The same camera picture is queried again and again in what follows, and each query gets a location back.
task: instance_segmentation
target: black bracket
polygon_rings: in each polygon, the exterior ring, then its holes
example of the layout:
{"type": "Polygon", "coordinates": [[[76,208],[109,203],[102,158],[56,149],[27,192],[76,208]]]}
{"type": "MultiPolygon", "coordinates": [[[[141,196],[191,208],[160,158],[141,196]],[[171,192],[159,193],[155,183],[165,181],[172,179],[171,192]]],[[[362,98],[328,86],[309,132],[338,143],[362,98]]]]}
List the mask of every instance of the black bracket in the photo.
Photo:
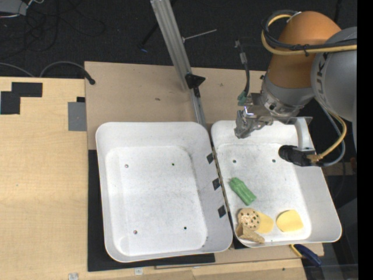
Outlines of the black bracket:
{"type": "Polygon", "coordinates": [[[185,80],[186,80],[186,84],[188,85],[189,89],[194,90],[194,95],[196,97],[200,97],[198,87],[199,85],[203,83],[204,80],[206,80],[206,78],[189,73],[185,75],[185,80]]]}

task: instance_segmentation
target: tray containing toy food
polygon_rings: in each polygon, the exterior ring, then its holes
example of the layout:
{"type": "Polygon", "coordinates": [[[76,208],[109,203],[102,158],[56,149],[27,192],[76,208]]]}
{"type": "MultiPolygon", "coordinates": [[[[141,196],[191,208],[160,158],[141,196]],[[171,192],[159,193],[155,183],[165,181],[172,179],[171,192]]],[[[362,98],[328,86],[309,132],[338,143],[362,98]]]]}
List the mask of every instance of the tray containing toy food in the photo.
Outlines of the tray containing toy food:
{"type": "Polygon", "coordinates": [[[320,167],[299,167],[278,154],[297,145],[293,125],[275,121],[245,139],[235,121],[211,135],[237,239],[247,247],[335,242],[342,227],[320,167]]]}

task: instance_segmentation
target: yellow cheese slice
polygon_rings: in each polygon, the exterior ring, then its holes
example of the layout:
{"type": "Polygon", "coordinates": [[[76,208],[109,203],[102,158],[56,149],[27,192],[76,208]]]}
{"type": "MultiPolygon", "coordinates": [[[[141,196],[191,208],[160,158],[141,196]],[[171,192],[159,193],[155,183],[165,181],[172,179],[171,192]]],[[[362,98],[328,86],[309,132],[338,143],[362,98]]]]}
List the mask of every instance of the yellow cheese slice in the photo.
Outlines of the yellow cheese slice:
{"type": "Polygon", "coordinates": [[[259,233],[271,232],[275,225],[275,222],[273,221],[273,219],[270,216],[267,216],[265,213],[258,212],[258,211],[256,211],[256,213],[259,215],[261,219],[260,226],[256,230],[256,232],[259,232],[259,233]]]}
{"type": "Polygon", "coordinates": [[[282,212],[276,219],[276,225],[282,232],[296,231],[303,228],[302,219],[295,209],[282,212]]]}

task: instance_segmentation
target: empty white tray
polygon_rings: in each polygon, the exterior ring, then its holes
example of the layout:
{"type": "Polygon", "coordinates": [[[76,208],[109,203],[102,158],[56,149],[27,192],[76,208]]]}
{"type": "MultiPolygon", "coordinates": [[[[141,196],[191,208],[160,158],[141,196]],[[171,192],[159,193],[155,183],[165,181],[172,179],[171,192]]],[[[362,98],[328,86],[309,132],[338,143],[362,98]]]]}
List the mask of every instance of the empty white tray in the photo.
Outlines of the empty white tray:
{"type": "Polygon", "coordinates": [[[298,145],[295,127],[275,121],[245,139],[236,138],[234,128],[235,121],[218,121],[211,131],[234,229],[241,208],[254,208],[275,222],[270,233],[262,234],[264,244],[243,239],[240,242],[248,247],[263,247],[338,240],[342,228],[321,168],[299,167],[278,154],[282,145],[298,145]],[[233,177],[241,179],[256,195],[250,206],[230,188],[233,177]],[[281,232],[276,218],[289,209],[300,214],[304,227],[281,232]]]}
{"type": "Polygon", "coordinates": [[[201,125],[108,122],[98,128],[96,142],[105,247],[113,259],[229,248],[233,234],[201,125]]]}

